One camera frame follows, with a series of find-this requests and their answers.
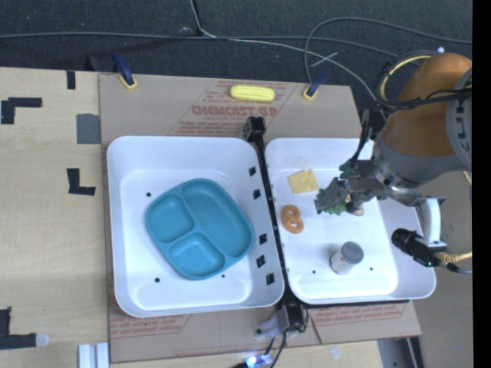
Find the black cylinder on white bracket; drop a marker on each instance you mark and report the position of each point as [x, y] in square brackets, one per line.
[416, 244]

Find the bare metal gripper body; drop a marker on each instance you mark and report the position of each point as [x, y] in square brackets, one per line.
[368, 184]

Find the blue divided plate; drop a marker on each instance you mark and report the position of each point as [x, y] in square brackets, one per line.
[199, 228]

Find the white can with grey lid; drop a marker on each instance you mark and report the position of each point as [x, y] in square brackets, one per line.
[345, 259]

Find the green broccoli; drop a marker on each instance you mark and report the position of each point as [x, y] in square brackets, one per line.
[337, 208]

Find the orange pretzel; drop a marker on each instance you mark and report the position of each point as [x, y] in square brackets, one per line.
[292, 219]

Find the yellow corn cob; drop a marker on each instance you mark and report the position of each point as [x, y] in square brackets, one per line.
[252, 93]

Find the brown cardboard board red print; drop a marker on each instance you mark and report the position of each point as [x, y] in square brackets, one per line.
[215, 117]

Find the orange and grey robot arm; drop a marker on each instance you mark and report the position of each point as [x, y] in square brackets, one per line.
[422, 129]

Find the thin black rod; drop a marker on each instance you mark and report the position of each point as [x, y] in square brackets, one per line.
[273, 213]

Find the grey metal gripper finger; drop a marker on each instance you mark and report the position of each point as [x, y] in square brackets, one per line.
[354, 204]
[330, 194]

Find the white plastic tray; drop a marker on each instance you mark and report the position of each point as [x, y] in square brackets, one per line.
[134, 224]
[345, 286]

